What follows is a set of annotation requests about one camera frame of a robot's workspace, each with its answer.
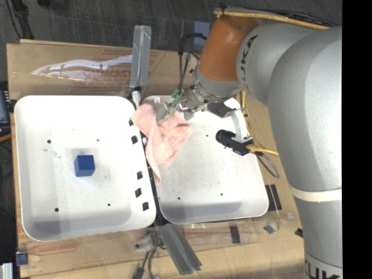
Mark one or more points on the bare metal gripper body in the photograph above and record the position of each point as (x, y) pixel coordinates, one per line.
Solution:
(194, 99)

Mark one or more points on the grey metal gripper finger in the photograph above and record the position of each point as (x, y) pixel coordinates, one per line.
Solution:
(165, 113)
(189, 115)

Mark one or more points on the pink cloth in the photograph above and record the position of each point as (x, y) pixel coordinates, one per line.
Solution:
(162, 141)

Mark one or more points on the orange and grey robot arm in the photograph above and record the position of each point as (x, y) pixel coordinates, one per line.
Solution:
(290, 103)

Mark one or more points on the white plastic tray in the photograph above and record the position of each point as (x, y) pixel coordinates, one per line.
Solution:
(209, 179)
(72, 202)

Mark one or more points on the blue cube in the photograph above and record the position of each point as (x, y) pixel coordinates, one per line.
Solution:
(84, 166)

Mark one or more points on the brown cardboard board red print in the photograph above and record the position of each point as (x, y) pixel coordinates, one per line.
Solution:
(72, 57)

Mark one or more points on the black cylinder on white bracket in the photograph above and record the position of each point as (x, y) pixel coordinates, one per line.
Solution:
(238, 145)

